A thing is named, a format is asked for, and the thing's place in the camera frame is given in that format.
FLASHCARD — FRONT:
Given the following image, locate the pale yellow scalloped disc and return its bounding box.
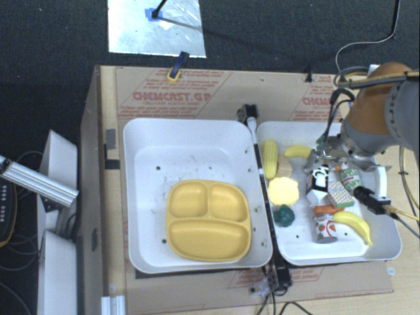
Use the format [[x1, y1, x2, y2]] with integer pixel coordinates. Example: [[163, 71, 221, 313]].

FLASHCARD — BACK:
[[267, 176, 300, 207]]

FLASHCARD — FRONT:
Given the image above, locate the black and white carton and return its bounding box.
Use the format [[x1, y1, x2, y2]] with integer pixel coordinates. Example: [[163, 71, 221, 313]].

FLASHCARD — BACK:
[[305, 165, 330, 205]]

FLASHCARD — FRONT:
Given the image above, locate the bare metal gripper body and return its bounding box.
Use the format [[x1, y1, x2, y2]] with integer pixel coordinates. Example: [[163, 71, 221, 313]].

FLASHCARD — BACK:
[[314, 135, 361, 167]]

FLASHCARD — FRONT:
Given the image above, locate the tan round biscuit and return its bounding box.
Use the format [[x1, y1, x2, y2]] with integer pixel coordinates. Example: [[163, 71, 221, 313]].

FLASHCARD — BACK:
[[276, 160, 293, 179]]

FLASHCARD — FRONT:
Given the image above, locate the green and white packet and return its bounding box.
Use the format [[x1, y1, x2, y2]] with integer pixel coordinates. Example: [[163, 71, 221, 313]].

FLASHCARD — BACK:
[[339, 167, 362, 192]]

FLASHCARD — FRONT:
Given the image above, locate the green broccoli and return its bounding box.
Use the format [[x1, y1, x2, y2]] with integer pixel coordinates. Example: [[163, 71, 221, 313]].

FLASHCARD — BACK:
[[272, 204, 296, 228]]

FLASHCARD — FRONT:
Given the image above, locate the black cylinder on white bracket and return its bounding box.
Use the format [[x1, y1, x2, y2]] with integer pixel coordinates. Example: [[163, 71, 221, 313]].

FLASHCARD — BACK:
[[352, 165, 392, 215]]

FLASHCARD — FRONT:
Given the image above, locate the white plastic tray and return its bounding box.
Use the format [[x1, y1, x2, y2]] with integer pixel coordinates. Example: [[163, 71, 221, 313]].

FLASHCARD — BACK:
[[122, 117, 274, 274], [255, 120, 403, 266]]

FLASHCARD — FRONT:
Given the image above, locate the orange carrot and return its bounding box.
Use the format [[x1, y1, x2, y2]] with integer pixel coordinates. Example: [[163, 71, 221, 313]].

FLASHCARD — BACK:
[[312, 204, 344, 216]]

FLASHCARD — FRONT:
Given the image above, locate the large yellow banana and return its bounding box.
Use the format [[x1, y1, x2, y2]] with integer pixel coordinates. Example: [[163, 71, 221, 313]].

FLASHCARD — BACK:
[[332, 210, 373, 247]]

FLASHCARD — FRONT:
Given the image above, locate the yellow corn cob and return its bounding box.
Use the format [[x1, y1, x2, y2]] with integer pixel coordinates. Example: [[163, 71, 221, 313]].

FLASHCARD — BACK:
[[262, 138, 280, 180]]

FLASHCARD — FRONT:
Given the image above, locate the brown cardboard board red print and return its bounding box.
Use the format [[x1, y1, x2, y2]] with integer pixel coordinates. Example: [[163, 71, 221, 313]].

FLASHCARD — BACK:
[[114, 65, 394, 304]]

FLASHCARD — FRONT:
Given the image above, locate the white can orange print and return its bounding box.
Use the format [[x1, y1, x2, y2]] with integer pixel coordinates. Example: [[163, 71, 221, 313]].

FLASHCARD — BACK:
[[312, 214, 339, 244]]

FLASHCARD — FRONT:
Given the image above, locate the orange and green patterned carton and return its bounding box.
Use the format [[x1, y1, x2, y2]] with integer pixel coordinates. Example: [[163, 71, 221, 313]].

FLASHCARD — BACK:
[[327, 180, 356, 210]]

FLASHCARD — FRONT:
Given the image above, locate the yellow divided plate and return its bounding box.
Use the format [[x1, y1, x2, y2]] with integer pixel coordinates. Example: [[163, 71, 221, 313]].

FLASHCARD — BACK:
[[165, 178, 253, 264]]

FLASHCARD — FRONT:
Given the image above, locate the small yellow banana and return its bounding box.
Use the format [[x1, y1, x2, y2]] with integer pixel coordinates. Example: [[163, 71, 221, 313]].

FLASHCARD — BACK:
[[283, 144, 314, 159]]

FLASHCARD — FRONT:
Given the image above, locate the thin black and white rod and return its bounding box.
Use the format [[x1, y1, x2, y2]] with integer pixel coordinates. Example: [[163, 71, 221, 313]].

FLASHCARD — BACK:
[[247, 116, 280, 266]]

